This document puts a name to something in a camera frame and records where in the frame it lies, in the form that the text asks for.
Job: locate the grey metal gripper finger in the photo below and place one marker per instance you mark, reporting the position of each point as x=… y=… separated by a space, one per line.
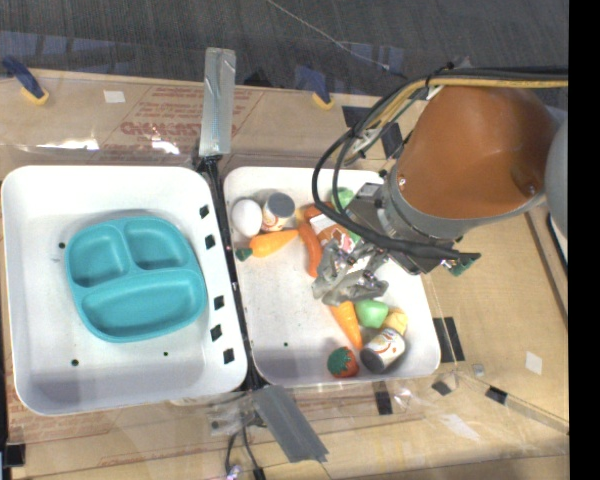
x=330 y=268
x=352 y=288

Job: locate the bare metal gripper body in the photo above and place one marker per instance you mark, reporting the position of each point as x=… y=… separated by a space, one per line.
x=370 y=208

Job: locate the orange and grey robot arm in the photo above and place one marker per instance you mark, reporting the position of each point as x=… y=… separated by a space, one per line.
x=475 y=153

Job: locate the orange sausage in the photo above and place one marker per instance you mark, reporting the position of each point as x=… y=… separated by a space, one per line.
x=311 y=248

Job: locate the green toy vegetable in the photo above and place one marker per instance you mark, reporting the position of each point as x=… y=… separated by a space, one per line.
x=344 y=198

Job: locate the white and orange carton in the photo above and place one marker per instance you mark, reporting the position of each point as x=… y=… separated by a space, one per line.
x=330 y=228

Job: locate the yellow toy food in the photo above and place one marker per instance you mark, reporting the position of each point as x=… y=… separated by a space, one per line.
x=397 y=320

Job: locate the small orange toy food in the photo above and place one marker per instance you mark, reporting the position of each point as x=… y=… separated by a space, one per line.
x=312 y=211

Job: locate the orange carrot with green top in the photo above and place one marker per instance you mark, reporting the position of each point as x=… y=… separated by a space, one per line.
x=272 y=243

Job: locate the white plastic tray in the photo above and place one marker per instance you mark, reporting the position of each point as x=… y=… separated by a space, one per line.
x=40 y=268
x=280 y=308

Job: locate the white and orange can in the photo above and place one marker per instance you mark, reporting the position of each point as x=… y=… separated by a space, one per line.
x=384 y=350

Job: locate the red strawberry with green top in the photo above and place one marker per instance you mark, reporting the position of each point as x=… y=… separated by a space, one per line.
x=343 y=363

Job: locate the small can with grey lid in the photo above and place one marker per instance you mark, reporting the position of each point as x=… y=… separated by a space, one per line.
x=277 y=213

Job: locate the white egg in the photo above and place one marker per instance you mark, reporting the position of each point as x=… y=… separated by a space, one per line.
x=246 y=217

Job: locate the brown cardboard board, red print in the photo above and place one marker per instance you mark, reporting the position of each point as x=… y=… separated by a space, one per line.
x=500 y=293

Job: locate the teal divided plate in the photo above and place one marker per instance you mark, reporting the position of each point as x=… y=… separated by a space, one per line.
x=135 y=288

